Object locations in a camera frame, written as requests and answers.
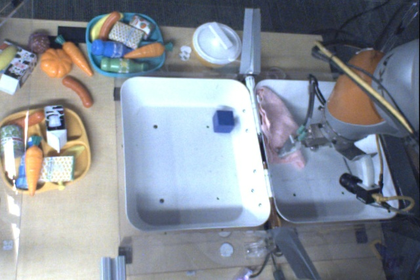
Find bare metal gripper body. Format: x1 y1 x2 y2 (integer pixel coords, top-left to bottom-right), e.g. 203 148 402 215
300 123 346 152

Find pink toy meat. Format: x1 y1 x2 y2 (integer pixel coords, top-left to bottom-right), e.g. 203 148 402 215
255 85 306 170

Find white plastic tray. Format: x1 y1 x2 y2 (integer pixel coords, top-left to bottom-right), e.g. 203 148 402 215
254 79 400 224
119 76 272 232

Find blue cube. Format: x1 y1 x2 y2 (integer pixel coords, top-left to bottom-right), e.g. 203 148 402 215
212 109 236 134

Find white lidded yellow bowl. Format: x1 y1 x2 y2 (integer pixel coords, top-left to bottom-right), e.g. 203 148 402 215
192 21 243 69

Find orange carrot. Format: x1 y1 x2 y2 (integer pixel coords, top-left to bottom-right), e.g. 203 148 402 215
24 135 45 197
54 35 95 77
123 41 174 60

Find green bottle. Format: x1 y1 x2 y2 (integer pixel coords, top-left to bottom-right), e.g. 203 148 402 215
100 57 150 74

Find orange print can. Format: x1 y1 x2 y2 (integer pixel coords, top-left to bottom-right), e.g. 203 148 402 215
128 14 156 41

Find patterned carton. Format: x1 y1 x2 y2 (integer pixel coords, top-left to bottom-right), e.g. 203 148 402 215
108 20 146 50
38 155 75 183

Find blue bottle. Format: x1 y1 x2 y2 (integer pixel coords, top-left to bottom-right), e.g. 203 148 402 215
15 153 30 191
91 39 133 58

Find yellow divided plate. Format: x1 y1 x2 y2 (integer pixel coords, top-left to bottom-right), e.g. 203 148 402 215
0 108 92 195

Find blue divided plate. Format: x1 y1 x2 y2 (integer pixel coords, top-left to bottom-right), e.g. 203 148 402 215
85 12 166 77

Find orange brown sausage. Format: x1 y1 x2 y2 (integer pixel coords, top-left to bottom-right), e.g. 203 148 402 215
98 11 123 41
62 75 95 109
12 110 46 128

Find cow print carton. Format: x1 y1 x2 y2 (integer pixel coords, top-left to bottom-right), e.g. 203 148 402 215
0 39 38 96
43 104 68 153

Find orange pumpkin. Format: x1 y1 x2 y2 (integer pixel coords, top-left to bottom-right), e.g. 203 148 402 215
39 48 74 79

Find dark purple grapes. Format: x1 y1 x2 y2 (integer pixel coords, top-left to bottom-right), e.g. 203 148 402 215
27 31 51 54

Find green print can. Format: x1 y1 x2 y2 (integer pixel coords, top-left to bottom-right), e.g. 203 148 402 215
0 124 26 180

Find yellow green banana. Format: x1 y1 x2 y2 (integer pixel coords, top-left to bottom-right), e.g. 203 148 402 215
0 45 18 72

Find black cylinder on white bracket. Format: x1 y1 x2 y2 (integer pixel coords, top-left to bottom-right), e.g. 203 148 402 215
339 153 383 205

